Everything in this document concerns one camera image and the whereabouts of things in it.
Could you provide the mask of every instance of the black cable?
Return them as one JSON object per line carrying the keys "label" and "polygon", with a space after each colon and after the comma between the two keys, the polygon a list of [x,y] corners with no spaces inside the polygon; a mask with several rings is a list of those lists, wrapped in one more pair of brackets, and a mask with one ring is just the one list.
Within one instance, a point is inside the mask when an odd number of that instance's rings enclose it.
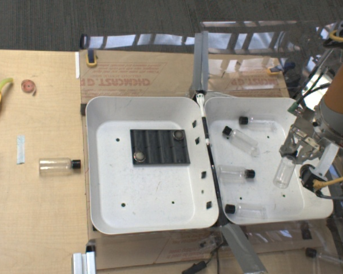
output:
{"label": "black cable", "polygon": [[317,191],[317,192],[315,193],[315,195],[317,195],[319,198],[323,198],[323,199],[343,200],[343,196],[337,196],[337,197],[334,197],[334,196],[326,196],[326,195],[323,195],[321,191]]}
{"label": "black cable", "polygon": [[314,81],[313,85],[310,86],[310,88],[307,90],[307,92],[306,92],[304,95],[302,95],[302,96],[296,101],[297,104],[300,104],[300,103],[302,102],[302,100],[312,92],[312,89],[315,87],[315,85],[318,83],[318,81],[322,78],[322,76],[323,76],[324,74],[325,74],[325,70],[324,70],[322,73],[320,73],[320,75],[318,76],[318,78]]}
{"label": "black cable", "polygon": [[220,259],[218,257],[218,248],[216,250],[217,274],[220,274]]}
{"label": "black cable", "polygon": [[325,47],[327,49],[333,49],[333,48],[343,49],[343,42],[336,42],[330,38],[326,39],[322,45],[323,45],[323,47]]}
{"label": "black cable", "polygon": [[[200,261],[197,264],[193,264],[188,269],[185,269],[184,271],[182,271],[182,274],[195,274],[195,273],[205,269],[207,267],[207,265],[212,261],[212,258],[213,258],[215,253],[217,254],[217,257],[218,257],[218,250],[223,244],[224,243],[221,243],[220,245],[218,245],[215,249],[213,249],[211,251],[210,257],[207,261]],[[219,261],[218,261],[218,271],[220,271],[220,262]]]}
{"label": "black cable", "polygon": [[321,86],[314,88],[313,90],[311,90],[310,92],[306,92],[303,96],[302,99],[306,98],[308,95],[313,94],[314,92],[321,90],[321,89],[325,89],[328,88],[330,86],[330,83],[324,83]]}

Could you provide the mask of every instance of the metal bracket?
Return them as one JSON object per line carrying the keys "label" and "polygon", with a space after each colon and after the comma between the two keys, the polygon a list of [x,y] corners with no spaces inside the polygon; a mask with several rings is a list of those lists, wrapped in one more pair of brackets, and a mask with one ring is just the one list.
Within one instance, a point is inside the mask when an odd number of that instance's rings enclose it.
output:
{"label": "metal bracket", "polygon": [[208,31],[196,34],[194,39],[193,91],[208,89]]}
{"label": "metal bracket", "polygon": [[221,227],[221,232],[244,274],[268,273],[240,226],[226,224]]}
{"label": "metal bracket", "polygon": [[324,153],[322,154],[322,157],[320,158],[320,161],[316,165],[315,169],[310,169],[311,172],[323,179],[326,179],[325,175],[332,166],[338,151],[339,146],[334,143],[330,143],[327,147],[325,147]]}
{"label": "metal bracket", "polygon": [[95,252],[73,254],[72,274],[96,274]]}

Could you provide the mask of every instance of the clear plastic bottle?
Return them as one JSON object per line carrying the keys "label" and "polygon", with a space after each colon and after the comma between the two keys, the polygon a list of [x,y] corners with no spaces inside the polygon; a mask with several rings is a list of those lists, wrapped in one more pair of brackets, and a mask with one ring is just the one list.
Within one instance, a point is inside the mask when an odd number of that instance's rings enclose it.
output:
{"label": "clear plastic bottle", "polygon": [[305,254],[307,257],[318,258],[318,259],[321,259],[323,261],[330,262],[334,265],[338,265],[343,269],[343,257],[330,255],[328,253],[318,252],[314,248],[305,249]]}
{"label": "clear plastic bottle", "polygon": [[244,167],[220,165],[217,168],[218,177],[234,183],[243,183],[246,179],[253,179],[256,176],[254,170],[247,170]]}
{"label": "clear plastic bottle", "polygon": [[262,205],[238,203],[236,205],[227,204],[225,206],[227,214],[234,214],[238,217],[252,219],[266,219],[266,209]]}
{"label": "clear plastic bottle", "polygon": [[70,158],[41,158],[39,160],[40,175],[66,175],[80,168],[81,161]]}
{"label": "clear plastic bottle", "polygon": [[285,189],[291,181],[292,174],[295,170],[296,158],[292,155],[285,155],[281,158],[280,165],[274,175],[273,184],[280,188]]}
{"label": "clear plastic bottle", "polygon": [[259,156],[260,151],[258,148],[258,142],[253,138],[247,136],[240,130],[231,129],[228,126],[225,126],[222,134],[230,140],[232,145],[234,145],[241,151],[253,157]]}
{"label": "clear plastic bottle", "polygon": [[277,129],[273,117],[265,115],[241,116],[239,117],[239,125],[241,128],[248,128],[255,131],[273,132]]}

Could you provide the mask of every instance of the small metal piece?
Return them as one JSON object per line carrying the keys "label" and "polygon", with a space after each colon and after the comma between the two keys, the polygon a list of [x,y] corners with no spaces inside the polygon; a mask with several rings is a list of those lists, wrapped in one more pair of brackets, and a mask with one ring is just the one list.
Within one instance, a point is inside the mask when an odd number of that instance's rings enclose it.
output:
{"label": "small metal piece", "polygon": [[175,140],[178,140],[178,141],[183,140],[184,139],[184,133],[182,130],[175,130],[173,132],[173,137]]}
{"label": "small metal piece", "polygon": [[142,152],[142,151],[136,151],[133,154],[133,158],[134,160],[136,160],[137,162],[144,162],[146,159],[146,155]]}

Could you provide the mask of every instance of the red round object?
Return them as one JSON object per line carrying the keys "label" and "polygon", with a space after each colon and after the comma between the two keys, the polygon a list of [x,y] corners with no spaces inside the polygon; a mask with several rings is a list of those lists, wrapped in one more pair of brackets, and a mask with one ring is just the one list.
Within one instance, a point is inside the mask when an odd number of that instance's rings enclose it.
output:
{"label": "red round object", "polygon": [[26,93],[31,93],[33,91],[35,91],[35,84],[32,80],[23,80],[22,81],[22,91],[26,92]]}

